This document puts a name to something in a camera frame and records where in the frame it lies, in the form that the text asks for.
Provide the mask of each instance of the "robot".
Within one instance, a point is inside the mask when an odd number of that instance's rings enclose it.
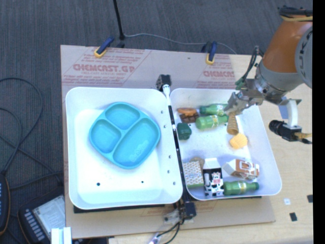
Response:
[[[312,134],[302,133],[298,126],[297,105],[301,100],[286,99],[285,95],[300,84],[312,89],[312,10],[296,9],[283,6],[279,9],[283,22],[274,34],[265,53],[258,46],[252,54],[247,72],[236,82],[236,90],[228,100],[224,111],[235,115],[242,114],[244,109],[253,105],[261,105],[263,101],[286,106],[288,123],[273,120],[269,128],[287,141],[300,141],[311,144],[306,137]],[[257,56],[262,60],[255,64]],[[247,76],[256,66],[253,79]]]

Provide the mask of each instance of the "blue divided plate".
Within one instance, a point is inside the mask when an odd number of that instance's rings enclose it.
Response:
[[[93,147],[112,163],[124,169],[134,169],[157,146],[160,129],[141,110],[126,102],[116,102],[92,124],[89,139]]]

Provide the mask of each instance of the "plastic bottle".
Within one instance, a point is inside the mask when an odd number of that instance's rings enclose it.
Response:
[[[228,121],[228,116],[218,116],[218,115],[210,115],[210,116],[200,116],[195,121],[195,125],[198,129],[212,128],[216,127],[221,123],[226,123]]]
[[[259,189],[257,182],[245,182],[245,181],[224,181],[223,182],[223,194],[244,194],[247,191],[255,191]]]
[[[226,106],[227,106],[226,104],[213,104],[213,105],[206,106],[206,107],[202,106],[202,107],[200,107],[200,114],[223,116],[224,108]]]

